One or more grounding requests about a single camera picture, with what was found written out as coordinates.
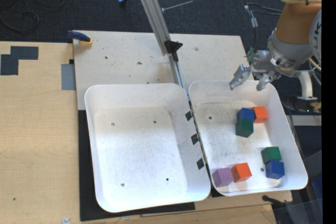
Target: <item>wooden table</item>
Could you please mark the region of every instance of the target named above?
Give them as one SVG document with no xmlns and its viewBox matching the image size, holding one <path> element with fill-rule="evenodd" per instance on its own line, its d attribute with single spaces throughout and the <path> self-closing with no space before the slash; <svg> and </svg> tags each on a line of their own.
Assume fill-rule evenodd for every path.
<svg viewBox="0 0 336 224">
<path fill-rule="evenodd" d="M 222 38 L 235 44 L 240 59 L 244 59 L 240 37 Z M 188 49 L 190 53 L 205 46 L 196 41 L 197 37 Z M 291 191 L 209 196 L 196 202 L 193 211 L 80 221 L 77 95 L 75 90 L 62 90 L 61 81 L 61 65 L 74 58 L 73 44 L 0 42 L 0 54 L 10 54 L 11 46 L 38 47 L 39 51 L 38 60 L 18 61 L 18 75 L 0 76 L 0 223 L 58 224 L 63 220 L 108 224 L 130 220 L 139 224 L 188 224 L 225 220 L 269 224 L 276 221 L 262 195 L 292 200 Z M 181 53 L 181 62 L 186 57 Z"/>
</svg>

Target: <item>white tray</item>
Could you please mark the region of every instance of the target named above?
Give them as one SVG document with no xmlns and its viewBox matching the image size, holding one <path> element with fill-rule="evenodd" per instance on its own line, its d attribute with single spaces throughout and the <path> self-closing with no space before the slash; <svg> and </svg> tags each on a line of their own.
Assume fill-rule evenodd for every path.
<svg viewBox="0 0 336 224">
<path fill-rule="evenodd" d="M 95 85 L 85 94 L 98 204 L 109 212 L 205 199 L 211 183 L 185 91 L 174 83 Z"/>
<path fill-rule="evenodd" d="M 252 177 L 244 182 L 216 187 L 222 195 L 235 196 L 264 191 L 302 189 L 308 176 L 293 138 L 278 93 L 270 83 L 256 90 L 258 81 L 246 81 L 234 90 L 229 81 L 198 81 L 191 84 L 189 95 L 210 173 L 218 168 L 247 162 Z M 245 107 L 265 106 L 268 119 L 254 124 L 253 134 L 246 138 L 235 134 L 237 112 Z M 267 178 L 261 150 L 278 146 L 285 176 Z"/>
</svg>

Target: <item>cube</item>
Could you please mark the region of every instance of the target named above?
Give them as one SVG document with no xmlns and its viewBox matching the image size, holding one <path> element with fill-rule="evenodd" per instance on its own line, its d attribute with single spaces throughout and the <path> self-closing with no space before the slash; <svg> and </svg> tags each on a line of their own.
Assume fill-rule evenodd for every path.
<svg viewBox="0 0 336 224">
<path fill-rule="evenodd" d="M 266 164 L 266 177 L 280 179 L 285 175 L 285 165 L 283 162 L 271 160 Z"/>
<path fill-rule="evenodd" d="M 281 160 L 281 153 L 280 149 L 277 146 L 269 146 L 265 147 L 261 151 L 262 161 L 264 164 L 267 164 L 269 161 L 280 161 Z"/>
<path fill-rule="evenodd" d="M 264 106 L 254 106 L 252 109 L 255 114 L 254 123 L 263 123 L 267 120 L 268 114 Z"/>
<path fill-rule="evenodd" d="M 254 110 L 248 108 L 242 108 L 237 113 L 237 121 L 239 121 L 240 119 L 254 121 L 255 120 Z"/>
<path fill-rule="evenodd" d="M 229 167 L 217 169 L 212 173 L 212 178 L 216 187 L 227 186 L 234 181 Z"/>
<path fill-rule="evenodd" d="M 253 121 L 240 119 L 236 123 L 236 135 L 249 137 L 253 133 Z"/>
<path fill-rule="evenodd" d="M 234 165 L 231 168 L 231 173 L 234 179 L 234 182 L 242 182 L 246 181 L 250 177 L 252 177 L 252 173 L 248 163 L 239 163 Z"/>
</svg>

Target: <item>blue and yellow clamp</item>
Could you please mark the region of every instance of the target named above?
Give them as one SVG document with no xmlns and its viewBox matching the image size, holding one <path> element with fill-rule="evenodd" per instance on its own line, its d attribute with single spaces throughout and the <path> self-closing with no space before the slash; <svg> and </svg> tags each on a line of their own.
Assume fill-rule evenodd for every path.
<svg viewBox="0 0 336 224">
<path fill-rule="evenodd" d="M 66 38 L 77 39 L 79 40 L 79 43 L 83 45 L 92 45 L 92 37 L 77 31 L 68 30 Z"/>
</svg>

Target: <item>dark green cube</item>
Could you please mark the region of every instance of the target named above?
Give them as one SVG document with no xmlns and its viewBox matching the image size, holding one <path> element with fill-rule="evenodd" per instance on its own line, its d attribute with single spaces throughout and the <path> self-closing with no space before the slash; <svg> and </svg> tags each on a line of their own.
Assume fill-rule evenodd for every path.
<svg viewBox="0 0 336 224">
<path fill-rule="evenodd" d="M 279 150 L 279 147 L 277 147 L 277 146 L 265 147 L 261 151 L 261 156 L 263 158 L 262 161 L 264 162 L 264 164 L 267 164 L 271 160 L 273 160 L 273 161 L 280 161 L 281 160 L 280 150 Z"/>
<path fill-rule="evenodd" d="M 253 121 L 240 119 L 236 123 L 236 135 L 249 137 L 253 133 Z"/>
</svg>

